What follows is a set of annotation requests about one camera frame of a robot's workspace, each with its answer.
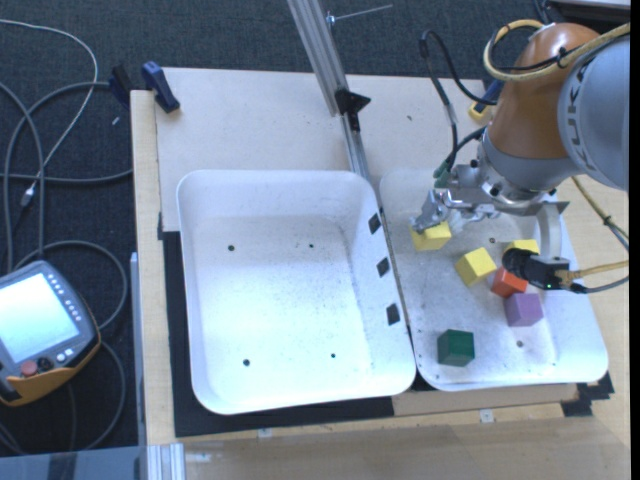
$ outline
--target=purple cube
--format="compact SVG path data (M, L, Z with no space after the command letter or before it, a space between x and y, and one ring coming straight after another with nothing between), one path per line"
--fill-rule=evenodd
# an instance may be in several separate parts
M504 299L504 310L510 327L527 327L544 316L537 293L514 293Z

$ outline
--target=display screen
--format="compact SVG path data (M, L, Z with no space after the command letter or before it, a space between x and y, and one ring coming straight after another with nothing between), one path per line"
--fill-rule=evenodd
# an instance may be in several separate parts
M43 274L0 289L0 341L15 363L78 334Z

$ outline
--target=white tray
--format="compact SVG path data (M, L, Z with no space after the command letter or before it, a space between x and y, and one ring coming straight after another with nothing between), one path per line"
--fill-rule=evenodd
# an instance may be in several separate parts
M493 277L467 287L454 268L461 256L479 247L499 266L511 241L539 240L534 217L502 215L469 223L442 249L416 251L409 219L420 213L433 187L432 172L395 170L380 184L420 375L444 391L602 378L608 367L607 351L586 295L529 286L528 291L541 297L544 318L530 327L509 327L503 299L490 291ZM564 222L561 225L562 256L571 260L575 270L571 242ZM447 329L473 333L475 359L467 366L438 363L437 339Z
M193 390L238 414L415 377L375 194L343 171L203 170L177 189Z

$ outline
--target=red button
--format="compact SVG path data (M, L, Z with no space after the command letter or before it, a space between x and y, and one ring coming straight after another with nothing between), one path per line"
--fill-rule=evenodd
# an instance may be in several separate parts
M20 366L20 372L25 377L33 377L36 373L38 373L38 365L35 361L25 361Z

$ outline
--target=control button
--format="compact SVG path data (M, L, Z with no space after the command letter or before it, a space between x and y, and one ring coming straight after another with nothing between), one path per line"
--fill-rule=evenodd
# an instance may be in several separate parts
M48 372L53 368L53 363L48 357L41 357L38 359L38 369L42 372Z
M36 373L38 373L38 365L35 361L25 361L20 365L20 373L25 377L33 377Z

